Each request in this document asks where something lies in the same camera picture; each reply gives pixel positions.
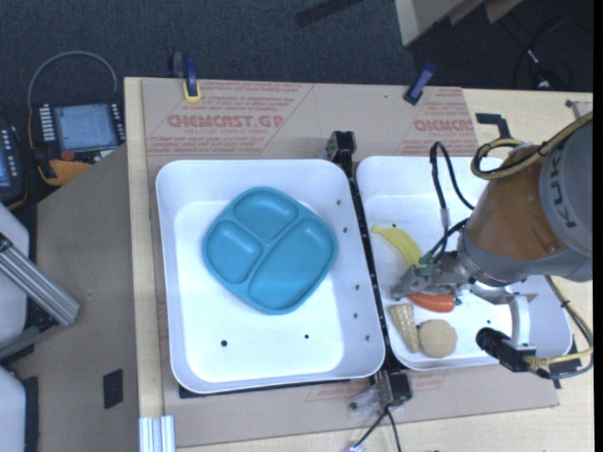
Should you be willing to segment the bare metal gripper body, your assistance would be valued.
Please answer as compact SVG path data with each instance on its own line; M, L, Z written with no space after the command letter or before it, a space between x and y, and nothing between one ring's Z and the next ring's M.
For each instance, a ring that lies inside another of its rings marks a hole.
M456 285L456 295L469 292L485 300L501 300L508 293L508 281L494 278L481 270L464 253L444 252L438 259L431 259L420 269L425 277L425 287L450 283Z

